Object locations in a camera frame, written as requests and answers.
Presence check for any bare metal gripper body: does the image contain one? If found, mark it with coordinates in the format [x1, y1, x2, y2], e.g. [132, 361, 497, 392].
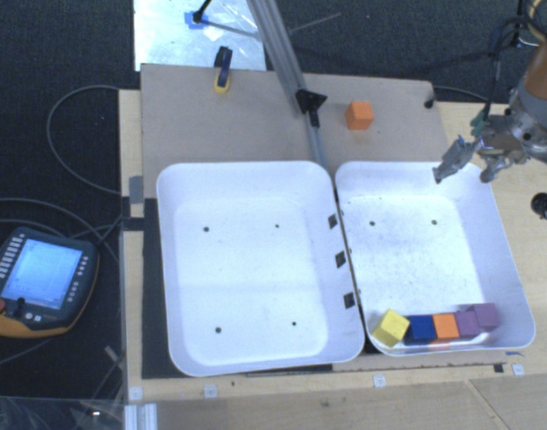
[477, 113, 547, 167]

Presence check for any orange cube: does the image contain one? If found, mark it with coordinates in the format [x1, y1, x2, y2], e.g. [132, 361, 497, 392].
[432, 313, 461, 341]
[344, 100, 375, 131]

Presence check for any white plastic tray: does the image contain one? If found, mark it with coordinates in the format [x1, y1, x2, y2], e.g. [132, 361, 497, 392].
[334, 160, 537, 358]
[155, 160, 366, 378]

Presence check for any purple cube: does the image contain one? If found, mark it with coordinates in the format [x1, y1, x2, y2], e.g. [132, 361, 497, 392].
[472, 302, 500, 331]
[455, 310, 482, 339]

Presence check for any blue cube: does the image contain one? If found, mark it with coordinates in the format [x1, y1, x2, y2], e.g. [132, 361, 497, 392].
[403, 314, 437, 345]

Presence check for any yellow cube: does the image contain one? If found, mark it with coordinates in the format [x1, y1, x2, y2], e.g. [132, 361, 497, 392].
[371, 308, 411, 348]

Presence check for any brown cardboard board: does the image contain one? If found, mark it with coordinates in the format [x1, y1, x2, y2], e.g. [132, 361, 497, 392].
[140, 63, 525, 381]

